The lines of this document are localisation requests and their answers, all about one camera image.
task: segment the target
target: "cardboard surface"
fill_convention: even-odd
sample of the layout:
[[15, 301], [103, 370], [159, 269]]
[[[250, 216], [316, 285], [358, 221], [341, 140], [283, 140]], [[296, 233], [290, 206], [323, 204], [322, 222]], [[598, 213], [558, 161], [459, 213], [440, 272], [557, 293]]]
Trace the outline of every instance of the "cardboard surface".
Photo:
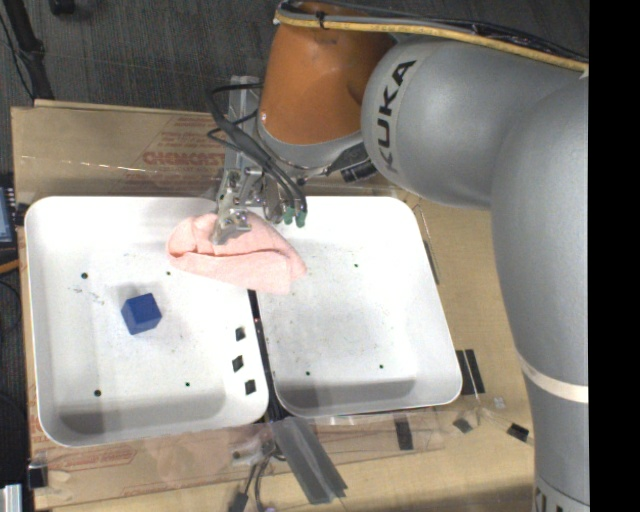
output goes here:
[[[148, 175], [162, 179], [144, 177], [145, 169], [137, 175], [144, 178], [138, 182], [131, 179], [135, 172], [142, 172], [134, 170], [136, 162], [144, 160], [145, 151], [159, 151], [159, 144], [168, 143], [166, 133], [176, 128], [191, 130], [195, 125], [177, 126], [184, 115], [194, 116], [199, 130], [210, 126], [202, 114], [75, 104], [39, 104], [35, 109], [14, 109], [12, 114], [16, 192], [19, 201], [26, 203], [61, 193], [139, 194], [141, 189], [155, 195], [178, 193], [181, 176], [191, 173], [188, 165], [175, 173], [177, 166], [165, 161]], [[38, 124], [41, 127], [32, 131]], [[52, 130], [59, 136], [53, 136]], [[210, 149], [222, 154], [221, 148]], [[179, 193], [207, 194], [218, 165], [216, 160], [204, 166], [202, 174], [194, 171], [195, 181], [185, 182]], [[330, 185], [319, 188], [322, 193], [332, 190]], [[369, 186], [353, 190], [375, 194], [391, 189], [376, 178]], [[333, 190], [343, 194], [348, 187]], [[512, 423], [531, 431], [531, 417], [495, 272], [490, 216], [436, 205], [408, 193], [400, 197], [415, 207], [419, 221], [425, 220], [423, 237], [431, 248], [454, 346], [475, 352], [485, 392], [447, 406], [400, 413], [412, 432], [412, 451], [400, 450], [391, 414], [319, 423], [317, 434], [349, 486], [347, 498], [312, 507], [288, 466], [274, 462], [262, 482], [263, 502], [277, 510], [320, 512], [528, 512], [532, 437], [524, 443], [506, 432]], [[37, 418], [29, 308], [30, 293], [37, 291], [29, 289], [22, 230], [19, 235], [31, 452], [34, 462], [49, 467], [49, 486], [36, 491], [36, 507], [62, 507], [65, 512], [227, 510], [249, 472], [246, 464], [232, 464], [233, 452], [238, 446], [248, 453], [255, 449], [255, 439], [268, 434], [264, 426], [86, 449], [63, 448], [44, 435]], [[455, 426], [460, 419], [470, 427], [466, 434]]]

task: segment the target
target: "cable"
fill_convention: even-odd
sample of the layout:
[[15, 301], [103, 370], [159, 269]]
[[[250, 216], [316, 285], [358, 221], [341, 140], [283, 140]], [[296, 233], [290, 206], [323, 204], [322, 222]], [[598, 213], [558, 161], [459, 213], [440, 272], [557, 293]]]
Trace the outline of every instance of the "cable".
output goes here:
[[15, 67], [16, 67], [16, 71], [18, 72], [18, 76], [20, 77], [20, 82], [22, 82], [22, 86], [24, 87], [24, 90], [29, 95], [29, 98], [31, 98], [31, 101], [35, 101], [36, 97], [31, 92], [31, 89], [29, 89], [29, 85], [27, 84], [27, 81], [24, 78], [24, 75], [22, 74], [22, 69], [20, 68], [20, 64], [18, 63], [18, 58], [16, 57], [18, 52], [16, 51], [16, 48], [13, 45], [13, 41], [11, 40], [11, 34], [9, 33], [9, 29], [7, 28], [7, 25], [6, 25], [5, 21], [4, 21], [4, 17], [2, 16], [2, 14], [0, 14], [0, 25], [2, 25], [4, 33], [7, 36], [6, 46], [11, 51], [11, 57], [13, 58], [13, 63], [15, 65]]
[[[387, 15], [387, 16], [399, 16], [399, 17], [402, 17], [402, 18], [422, 18], [423, 17], [420, 14], [415, 14], [415, 13], [411, 13], [411, 12], [394, 11], [393, 9], [387, 9], [386, 7], [374, 7], [374, 6], [371, 6], [371, 5], [353, 4], [353, 3], [350, 3], [350, 2], [340, 2], [338, 0], [322, 0], [322, 3], [323, 4], [327, 4], [327, 5], [334, 5], [336, 7], [344, 7], [345, 9], [358, 10], [358, 11], [361, 11], [361, 12], [371, 13], [371, 14], [384, 14], [384, 15]], [[292, 12], [300, 12], [300, 13], [306, 12], [306, 11], [302, 11], [300, 9], [296, 9], [290, 3], [285, 3], [283, 7], [285, 9], [291, 9]]]
[[[241, 117], [240, 119], [236, 119], [235, 121], [233, 121], [233, 124], [235, 125], [239, 125], [244, 123], [245, 121], [248, 121], [249, 119], [252, 119], [254, 117], [256, 117], [256, 115], [258, 114], [257, 110], [254, 110], [251, 114], [247, 114], [244, 117]], [[216, 142], [218, 142], [219, 144], [222, 144], [225, 147], [231, 148], [234, 151], [238, 151], [238, 152], [242, 152], [242, 149], [240, 149], [238, 146], [236, 146], [235, 144], [230, 143], [229, 141], [226, 141], [224, 139], [221, 139], [219, 137], [215, 137], [214, 133], [220, 133], [222, 130], [222, 128], [214, 128], [213, 130], [210, 130], [209, 132], [207, 132], [207, 137], [209, 137], [212, 140], [215, 140]]]
[[[275, 20], [295, 27], [319, 27], [319, 19], [316, 16], [301, 14], [286, 2], [278, 6]], [[420, 20], [406, 20], [329, 15], [323, 16], [321, 21], [324, 29], [428, 35], [484, 46], [573, 71], [584, 72], [589, 67], [588, 59], [576, 52], [530, 34], [489, 23], [426, 17]]]
[[296, 197], [299, 201], [299, 212], [296, 213], [296, 223], [299, 227], [304, 225], [305, 217], [307, 215], [307, 199], [298, 187], [298, 185], [291, 179], [291, 177], [284, 172], [278, 165], [273, 161], [271, 156], [246, 132], [241, 130], [236, 126], [236, 123], [229, 121], [218, 105], [216, 104], [214, 97], [216, 94], [239, 90], [239, 89], [255, 89], [262, 87], [261, 83], [255, 84], [231, 84], [231, 85], [223, 85], [216, 89], [209, 91], [206, 95], [207, 106], [209, 107], [209, 111], [213, 116], [216, 124], [218, 125], [217, 129], [224, 131], [227, 136], [233, 141], [222, 141], [222, 139], [215, 137], [213, 135], [214, 131], [211, 130], [207, 135], [209, 138], [216, 140], [224, 144], [227, 147], [231, 147], [236, 151], [240, 151], [247, 155], [249, 158], [254, 160], [257, 164], [259, 164], [265, 173], [275, 179], [278, 184], [284, 189], [287, 197], [290, 201], [291, 211], [295, 211], [296, 208]]
[[271, 460], [271, 455], [267, 455], [264, 460], [260, 463], [260, 468], [258, 469], [258, 474], [256, 475], [255, 484], [253, 486], [253, 497], [256, 500], [256, 507], [258, 508], [258, 512], [265, 512], [264, 505], [260, 499], [260, 481], [262, 480], [262, 476], [264, 475], [267, 466], [269, 465], [269, 461]]
[[256, 472], [256, 467], [257, 467], [256, 464], [251, 466], [251, 472], [249, 473], [249, 478], [247, 479], [247, 485], [244, 488], [244, 493], [245, 494], [249, 493], [249, 489], [251, 488], [251, 481], [253, 480], [253, 475]]

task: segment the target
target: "towel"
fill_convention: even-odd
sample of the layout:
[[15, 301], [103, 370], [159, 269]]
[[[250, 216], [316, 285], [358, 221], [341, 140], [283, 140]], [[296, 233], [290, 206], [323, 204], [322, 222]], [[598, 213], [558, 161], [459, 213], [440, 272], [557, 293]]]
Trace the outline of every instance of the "towel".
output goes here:
[[169, 262], [176, 268], [250, 290], [285, 295], [307, 267], [296, 250], [270, 224], [249, 213], [251, 231], [213, 245], [217, 215], [189, 217], [167, 242]]

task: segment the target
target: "black cable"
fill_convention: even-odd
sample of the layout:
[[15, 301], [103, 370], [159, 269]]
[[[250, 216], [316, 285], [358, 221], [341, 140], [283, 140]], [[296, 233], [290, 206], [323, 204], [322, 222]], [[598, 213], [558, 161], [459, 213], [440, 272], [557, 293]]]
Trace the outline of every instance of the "black cable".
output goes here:
[[256, 467], [257, 467], [256, 464], [251, 466], [251, 472], [249, 473], [249, 478], [247, 479], [247, 485], [244, 488], [244, 493], [245, 494], [247, 494], [249, 492], [249, 489], [251, 488], [251, 482], [253, 481], [253, 475], [256, 472]]
[[214, 96], [222, 92], [241, 89], [256, 89], [260, 87], [262, 87], [261, 83], [230, 84], [223, 85], [209, 91], [206, 95], [206, 101], [207, 106], [209, 107], [209, 111], [211, 112], [213, 119], [218, 125], [218, 128], [224, 131], [227, 136], [233, 141], [233, 143], [228, 141], [223, 142], [222, 139], [215, 137], [212, 132], [209, 132], [207, 135], [209, 136], [209, 138], [216, 140], [217, 142], [221, 142], [222, 144], [226, 145], [227, 147], [231, 147], [236, 151], [240, 151], [254, 160], [285, 190], [292, 207], [295, 207], [294, 195], [298, 197], [300, 201], [300, 210], [306, 214], [307, 199], [304, 193], [297, 186], [297, 184], [286, 172], [278, 167], [271, 156], [249, 134], [238, 128], [234, 122], [229, 121], [214, 101]]
[[262, 501], [260, 499], [260, 481], [262, 480], [262, 476], [264, 475], [267, 466], [269, 466], [271, 455], [272, 454], [267, 455], [260, 464], [260, 468], [258, 469], [258, 474], [256, 475], [256, 480], [253, 487], [253, 497], [256, 500], [256, 507], [258, 508], [258, 512], [265, 512], [264, 505], [262, 504]]
[[[396, 16], [401, 18], [421, 18], [422, 17], [419, 14], [413, 14], [406, 11], [394, 11], [393, 9], [387, 9], [385, 7], [373, 7], [370, 5], [353, 4], [350, 2], [341, 2], [338, 0], [322, 0], [322, 3], [333, 5], [336, 7], [344, 7], [345, 9], [353, 9], [353, 10], [361, 11], [367, 14], [385, 14], [385, 15], [391, 15], [391, 16]], [[296, 9], [295, 6], [287, 2], [284, 2], [282, 4], [282, 7], [285, 8], [286, 10], [290, 10], [291, 12], [300, 12], [300, 13], [304, 12], [304, 14], [309, 14], [306, 11], [301, 11], [300, 9]]]
[[4, 21], [4, 17], [2, 15], [2, 13], [0, 13], [0, 25], [2, 25], [4, 33], [7, 36], [7, 46], [9, 47], [9, 50], [11, 51], [11, 57], [13, 58], [13, 63], [15, 65], [15, 67], [16, 67], [16, 71], [18, 72], [18, 76], [20, 77], [20, 82], [22, 82], [22, 86], [24, 87], [24, 90], [29, 95], [29, 98], [31, 98], [31, 101], [34, 101], [36, 99], [36, 97], [31, 92], [31, 89], [29, 89], [29, 85], [27, 84], [27, 81], [24, 78], [24, 75], [22, 74], [22, 69], [20, 68], [20, 63], [18, 62], [18, 57], [16, 56], [17, 55], [17, 51], [16, 51], [15, 46], [13, 45], [13, 41], [11, 39], [11, 34], [9, 33], [9, 28], [7, 27], [7, 24]]
[[[258, 115], [258, 109], [256, 109], [253, 112], [251, 112], [251, 114], [247, 114], [246, 116], [241, 117], [240, 119], [236, 119], [235, 121], [233, 121], [233, 124], [238, 126], [239, 124], [242, 124], [245, 121], [248, 121], [249, 119], [253, 119], [257, 115]], [[221, 131], [222, 131], [222, 128], [214, 128], [213, 130], [209, 131], [209, 133], [207, 135], [214, 134], [214, 133], [220, 133]]]
[[[404, 11], [395, 11], [392, 9], [369, 7], [364, 5], [352, 4], [349, 2], [342, 2], [340, 0], [327, 0], [323, 3], [335, 5], [339, 7], [345, 7], [348, 9], [357, 9], [365, 13], [381, 14], [389, 17], [396, 18], [410, 18], [416, 21], [424, 21], [429, 23], [438, 23], [442, 25], [449, 25], [451, 27], [466, 29], [473, 32], [475, 35], [486, 37], [489, 39], [495, 39], [499, 41], [507, 41], [509, 43], [522, 46], [525, 48], [531, 48], [539, 50], [545, 53], [554, 54], [561, 57], [574, 59], [580, 62], [589, 62], [589, 58], [579, 52], [566, 48], [556, 43], [552, 43], [546, 39], [523, 32], [517, 29], [505, 27], [490, 22], [483, 21], [469, 21], [454, 18], [440, 18], [437, 16], [420, 15], [415, 13], [408, 13]], [[281, 8], [290, 12], [298, 14], [309, 15], [308, 12], [297, 9], [290, 3], [284, 2]]]

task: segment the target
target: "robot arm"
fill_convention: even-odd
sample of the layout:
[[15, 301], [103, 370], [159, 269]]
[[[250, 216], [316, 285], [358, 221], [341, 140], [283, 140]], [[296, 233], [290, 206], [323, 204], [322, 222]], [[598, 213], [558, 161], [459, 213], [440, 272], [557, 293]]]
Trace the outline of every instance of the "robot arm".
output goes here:
[[[589, 510], [584, 66], [462, 37], [392, 44], [387, 34], [325, 30], [329, 18], [318, 18], [318, 28], [279, 28], [256, 139], [299, 186], [374, 166], [419, 196], [491, 210], [536, 434], [536, 510], [543, 496], [547, 510]], [[253, 197], [270, 182], [254, 180]], [[291, 206], [276, 194], [269, 209], [277, 220]]]

